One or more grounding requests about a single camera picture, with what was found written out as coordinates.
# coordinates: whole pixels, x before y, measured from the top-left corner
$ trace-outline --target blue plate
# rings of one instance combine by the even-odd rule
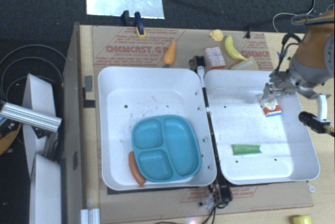
[[[138,169],[147,180],[182,180],[200,168],[200,151],[193,128],[181,116],[141,120],[135,124],[131,138]]]

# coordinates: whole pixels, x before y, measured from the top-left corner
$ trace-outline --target red and white box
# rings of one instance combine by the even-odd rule
[[[224,69],[226,66],[224,56],[219,47],[209,47],[205,49],[206,64],[211,69]]]

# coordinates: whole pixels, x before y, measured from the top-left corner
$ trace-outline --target black floor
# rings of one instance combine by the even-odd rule
[[[323,12],[334,0],[316,0],[317,12]],[[19,46],[45,44],[64,55],[75,21],[82,24],[119,25],[119,18],[89,16],[86,0],[0,0],[0,59]],[[150,27],[274,31],[272,18],[281,12],[305,13],[311,0],[163,0],[164,20],[144,20]],[[293,27],[289,17],[276,21],[281,32],[304,32]],[[56,54],[42,49],[25,49],[10,56],[0,65],[0,76],[18,58],[39,56],[62,70],[64,62]],[[8,87],[28,72],[48,76],[55,81],[59,96],[59,79],[55,70],[43,62],[20,62],[8,69],[3,85]],[[20,104],[25,81],[18,81],[8,91],[8,100]],[[28,223],[29,176],[25,165],[24,146],[16,140],[12,153],[0,156],[0,224]]]

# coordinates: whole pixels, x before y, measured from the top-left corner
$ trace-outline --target banana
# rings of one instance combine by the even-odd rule
[[[226,41],[225,41],[225,48],[227,50],[227,53],[229,54],[229,56],[232,58],[232,59],[240,59],[240,60],[244,60],[244,61],[248,61],[247,58],[245,58],[244,56],[241,55],[240,52],[238,52],[235,47],[234,47],[234,43],[233,43],[233,40],[232,40],[232,36],[229,35],[227,38],[226,38]]]

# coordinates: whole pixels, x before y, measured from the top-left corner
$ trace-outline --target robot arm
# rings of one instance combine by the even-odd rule
[[[334,78],[334,11],[328,11],[318,18],[313,18],[302,41],[296,35],[285,35],[280,63],[286,50],[285,43],[290,37],[298,40],[299,47],[291,58],[289,68],[285,71],[277,69],[270,75],[269,83],[265,84],[263,100],[272,100],[276,97],[300,93],[308,99],[318,101],[318,116],[309,113],[301,113],[299,120],[312,127],[318,133],[329,133],[334,136],[333,128],[329,128],[330,121],[325,120],[327,111],[326,97],[314,92],[314,87]]]

